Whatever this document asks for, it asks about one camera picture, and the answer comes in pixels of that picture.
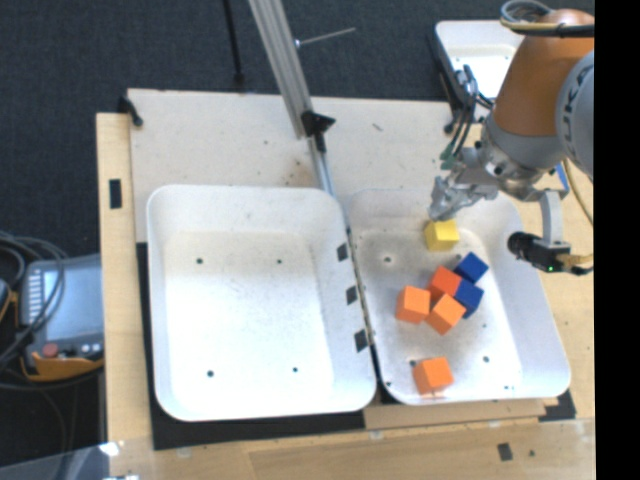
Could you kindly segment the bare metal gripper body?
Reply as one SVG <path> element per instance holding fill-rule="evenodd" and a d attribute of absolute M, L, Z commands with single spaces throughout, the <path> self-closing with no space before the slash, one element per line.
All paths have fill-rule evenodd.
<path fill-rule="evenodd" d="M 499 192 L 521 202 L 534 202 L 542 195 L 535 187 L 542 174 L 511 159 L 498 147 L 477 143 L 458 153 L 448 186 L 468 189 L 473 194 L 473 204 L 481 199 L 492 200 Z"/>

